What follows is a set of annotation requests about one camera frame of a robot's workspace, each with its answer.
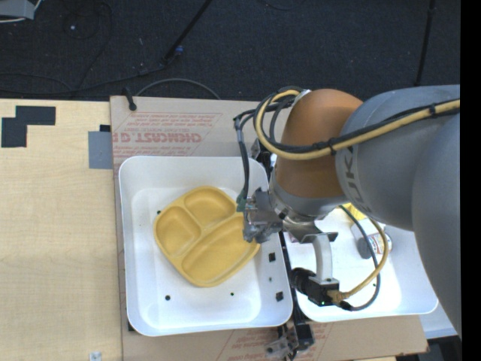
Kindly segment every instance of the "yellow cable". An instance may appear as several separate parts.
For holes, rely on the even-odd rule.
[[[280,97],[287,96],[287,95],[297,95],[298,91],[295,91],[293,89],[286,91],[285,93],[280,93],[275,95],[273,98],[273,101],[277,100]],[[279,148],[273,146],[264,136],[264,133],[262,132],[262,116],[264,115],[265,109],[268,106],[269,101],[264,102],[264,104],[260,107],[259,109],[259,114],[256,118],[255,122],[255,130],[257,133],[257,136],[260,140],[260,142],[272,153],[277,154],[281,158],[285,159],[291,159],[291,160],[308,160],[308,159],[315,159],[315,158],[320,158],[322,156],[327,156],[331,154],[331,148],[326,147],[321,150],[316,150],[316,151],[310,151],[307,153],[289,153],[283,150],[280,150]],[[435,107],[435,113],[436,114],[442,114],[443,112],[451,111],[456,108],[460,107],[460,100],[454,100],[451,102],[443,103],[441,105],[438,105]],[[416,122],[418,120],[422,120],[425,118],[428,118],[432,116],[432,113],[429,108],[419,110],[415,112],[414,114],[407,115],[406,117],[403,117],[399,120],[396,120],[390,124],[381,126],[378,129],[375,129],[373,131],[366,132],[363,135],[355,136],[354,138],[351,138],[347,141],[342,141],[336,144],[332,145],[332,148],[334,150],[340,150],[346,147],[353,146],[354,144],[357,143],[362,143],[363,141],[368,141],[372,138],[376,138],[378,136],[381,136],[383,134],[386,134],[387,132],[394,131],[395,129],[399,129],[402,126],[406,126],[410,123]]]
[[[378,266],[373,270],[373,272],[370,273],[368,275],[368,277],[366,279],[364,279],[358,286],[352,288],[350,291],[341,292],[339,290],[328,290],[328,292],[327,292],[328,296],[330,296],[332,298],[332,302],[336,305],[338,305],[344,299],[348,299],[350,296],[353,296],[359,290],[363,289],[368,284],[370,284],[371,281],[380,273],[381,269],[384,267],[384,265],[386,264],[386,261],[388,260],[389,243],[388,243],[388,239],[386,237],[386,234],[385,234],[383,228],[379,225],[378,222],[376,222],[375,220],[373,220],[371,218],[369,218],[369,220],[376,227],[377,231],[381,234],[381,238],[383,239],[383,243],[384,243],[383,257],[381,258],[381,261],[379,262]]]

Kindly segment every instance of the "wooden surface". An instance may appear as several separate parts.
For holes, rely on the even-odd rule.
[[[122,359],[112,170],[89,168],[88,132],[107,102],[56,106],[55,126],[28,126],[27,147],[0,148],[0,359]]]

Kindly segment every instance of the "cardboard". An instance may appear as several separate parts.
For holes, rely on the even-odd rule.
[[[277,338],[277,328],[223,330],[189,335],[146,337],[129,330],[126,316],[125,266],[118,170],[136,155],[239,156],[232,119],[256,102],[134,97],[136,111],[124,96],[110,98],[113,170],[116,189],[116,230],[119,288],[125,361],[268,360],[265,345]],[[279,116],[280,138],[287,113]],[[246,125],[248,148],[256,139]],[[383,317],[334,323],[311,323],[315,344],[300,352],[300,361],[341,361],[424,353],[428,344],[417,316]]]

